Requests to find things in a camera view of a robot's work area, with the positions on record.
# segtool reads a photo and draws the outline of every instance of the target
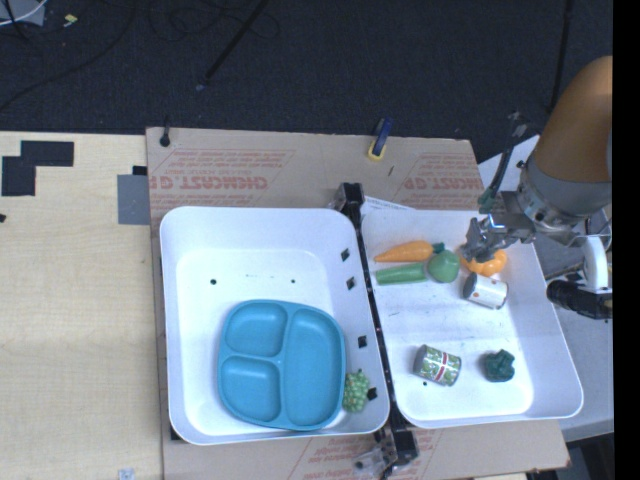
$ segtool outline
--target green and white can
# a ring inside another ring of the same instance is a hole
[[[462,359],[428,345],[422,345],[413,362],[413,373],[425,379],[452,386],[458,379]]]

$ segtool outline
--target robotic arm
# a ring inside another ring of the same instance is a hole
[[[586,296],[597,306],[585,312],[593,318],[611,317],[606,255],[598,235],[576,227],[612,200],[612,82],[612,56],[596,59],[576,75],[522,166],[517,190],[497,193],[486,218],[471,220],[461,248],[467,260],[484,262],[496,250],[517,241],[530,243],[539,233],[564,246],[581,247],[586,286],[569,296],[566,287],[555,284],[552,289],[554,281],[547,295],[578,312],[571,306],[582,309]]]

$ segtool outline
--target white can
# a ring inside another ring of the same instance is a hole
[[[491,309],[500,309],[507,301],[509,285],[504,281],[472,272],[462,288],[462,297]]]

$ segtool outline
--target white plastic tray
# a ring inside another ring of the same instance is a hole
[[[424,239],[457,252],[469,220],[467,211],[373,210],[362,234],[369,270],[397,264],[373,258],[394,245]],[[372,275],[398,407],[413,424],[440,428],[500,421],[566,418],[582,408],[580,380],[546,298],[546,282],[532,244],[506,249],[505,269],[493,277],[509,285],[506,304],[489,309],[462,298],[469,272],[461,267],[450,284],[426,282],[380,286]],[[462,358],[453,386],[411,372],[422,344]],[[484,378],[482,356],[505,349],[515,356],[507,382]]]
[[[186,441],[371,433],[389,397],[351,222],[329,209],[204,208],[170,211],[160,226],[167,333],[169,416]],[[346,371],[362,369],[377,397],[361,413],[341,410],[325,428],[273,429],[223,405],[215,365],[222,326],[237,304],[277,299],[326,311],[345,338]],[[367,345],[360,347],[359,337]]]

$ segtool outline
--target white cable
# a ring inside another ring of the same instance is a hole
[[[42,2],[40,2],[38,5],[36,5],[33,9],[31,9],[27,14],[23,14],[22,16],[20,16],[19,18],[16,18],[15,21],[22,21],[26,18],[28,18],[29,16],[35,14],[36,12],[38,12],[38,10],[48,2],[49,0],[42,0]],[[9,2],[4,2],[5,5],[8,7],[10,4]],[[13,23],[13,21],[11,20],[7,20],[7,21],[0,21],[0,27],[3,25],[11,25]]]

